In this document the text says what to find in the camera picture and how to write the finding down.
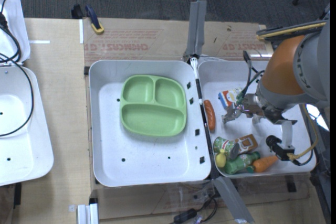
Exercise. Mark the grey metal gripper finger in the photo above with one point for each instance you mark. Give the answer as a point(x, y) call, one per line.
point(235, 112)
point(227, 117)

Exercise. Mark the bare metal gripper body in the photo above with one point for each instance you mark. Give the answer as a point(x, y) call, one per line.
point(250, 105)

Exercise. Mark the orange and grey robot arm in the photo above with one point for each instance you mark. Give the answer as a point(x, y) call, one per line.
point(283, 70)

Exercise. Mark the orange sausage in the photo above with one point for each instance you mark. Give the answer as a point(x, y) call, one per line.
point(210, 115)

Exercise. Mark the white blue and red carton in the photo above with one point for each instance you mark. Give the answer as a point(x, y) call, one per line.
point(225, 98)

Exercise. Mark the green printed can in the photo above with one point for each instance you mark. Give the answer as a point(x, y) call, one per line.
point(221, 144)

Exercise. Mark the brown carton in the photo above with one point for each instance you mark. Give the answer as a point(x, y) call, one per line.
point(246, 142)

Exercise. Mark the yellow squeeze bottle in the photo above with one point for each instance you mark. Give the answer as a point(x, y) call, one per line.
point(221, 160)

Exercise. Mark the green bottle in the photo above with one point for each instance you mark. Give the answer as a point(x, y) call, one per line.
point(240, 164)

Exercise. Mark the white plastic tray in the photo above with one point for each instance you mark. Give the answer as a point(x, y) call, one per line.
point(294, 133)
point(147, 157)

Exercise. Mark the orange carrot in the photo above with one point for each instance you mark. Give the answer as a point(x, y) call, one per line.
point(263, 163)

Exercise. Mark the green divided plate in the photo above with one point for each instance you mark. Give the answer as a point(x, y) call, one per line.
point(152, 118)

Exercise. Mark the brown cardboard board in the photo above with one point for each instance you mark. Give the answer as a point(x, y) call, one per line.
point(157, 39)

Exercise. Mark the black cylinder on white bracket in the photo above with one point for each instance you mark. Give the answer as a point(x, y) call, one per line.
point(278, 148)

